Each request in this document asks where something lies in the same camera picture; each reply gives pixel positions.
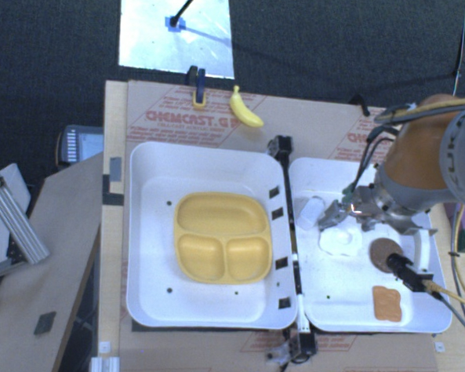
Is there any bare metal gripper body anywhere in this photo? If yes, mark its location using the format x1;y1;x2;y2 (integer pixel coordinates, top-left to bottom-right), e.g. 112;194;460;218
347;183;418;234

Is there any brown round biscuit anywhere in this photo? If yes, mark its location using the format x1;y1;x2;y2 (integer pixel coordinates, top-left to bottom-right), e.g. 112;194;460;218
368;236;406;275

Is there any thin black and white rod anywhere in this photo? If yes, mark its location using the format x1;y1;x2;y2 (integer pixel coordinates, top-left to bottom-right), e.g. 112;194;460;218
269;155;320;333

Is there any white plastic tray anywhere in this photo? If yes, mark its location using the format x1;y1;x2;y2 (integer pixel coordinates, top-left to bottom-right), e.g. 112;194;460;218
118;140;309;337
278;155;463;341

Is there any orange bread slice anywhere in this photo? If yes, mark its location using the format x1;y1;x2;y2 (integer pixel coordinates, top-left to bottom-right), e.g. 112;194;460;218
369;284;405;324

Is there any yellow divided plate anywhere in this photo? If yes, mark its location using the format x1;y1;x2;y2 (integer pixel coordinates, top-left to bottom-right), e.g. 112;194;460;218
169;189;278;289

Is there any yellow banana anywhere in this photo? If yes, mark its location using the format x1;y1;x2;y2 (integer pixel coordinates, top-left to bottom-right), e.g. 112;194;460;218
227;85;267;130

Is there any brown cardboard board red print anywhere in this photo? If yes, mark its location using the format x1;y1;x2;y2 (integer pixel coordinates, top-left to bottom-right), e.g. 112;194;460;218
110;79;456;372

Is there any black cylinder on white bracket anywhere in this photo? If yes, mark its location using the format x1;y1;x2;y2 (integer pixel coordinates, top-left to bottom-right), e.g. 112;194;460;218
384;224;438;294

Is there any black block with thin wires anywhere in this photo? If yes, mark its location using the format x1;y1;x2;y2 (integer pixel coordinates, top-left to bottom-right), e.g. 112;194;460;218
286;329;319;365
267;133;296;161

